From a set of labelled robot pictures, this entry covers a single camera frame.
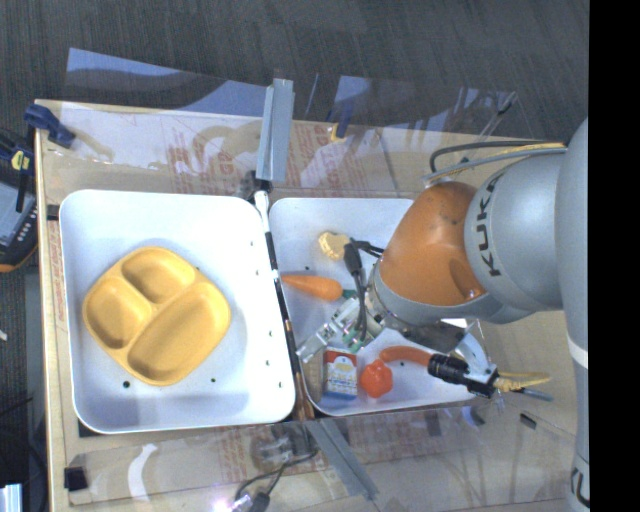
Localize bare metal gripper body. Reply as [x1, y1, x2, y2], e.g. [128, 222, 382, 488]
[344, 291, 390, 351]

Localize red white blue carton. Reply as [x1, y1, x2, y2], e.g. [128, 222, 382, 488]
[321, 347, 360, 402]

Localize orange carrot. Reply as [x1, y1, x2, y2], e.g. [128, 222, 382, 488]
[280, 272, 359, 303]

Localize orange sausage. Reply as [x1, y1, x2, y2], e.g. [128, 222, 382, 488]
[378, 345, 434, 369]

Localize red bell pepper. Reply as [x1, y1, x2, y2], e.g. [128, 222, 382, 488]
[358, 359, 395, 400]

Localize pale yellow biscuit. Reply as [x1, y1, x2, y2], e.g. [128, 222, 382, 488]
[317, 230, 352, 262]

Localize thin black and white rod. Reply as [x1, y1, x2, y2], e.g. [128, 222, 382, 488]
[253, 189, 315, 421]

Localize white plastic tray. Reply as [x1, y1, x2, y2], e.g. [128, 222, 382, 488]
[58, 188, 298, 435]
[267, 196, 482, 418]

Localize yellow divided plate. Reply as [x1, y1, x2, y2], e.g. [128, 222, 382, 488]
[81, 245, 233, 388]

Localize brown cardboard board red print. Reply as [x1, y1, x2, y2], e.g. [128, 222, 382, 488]
[33, 98, 577, 512]

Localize black cylinder on white bracket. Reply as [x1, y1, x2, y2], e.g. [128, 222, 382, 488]
[426, 331, 501, 400]

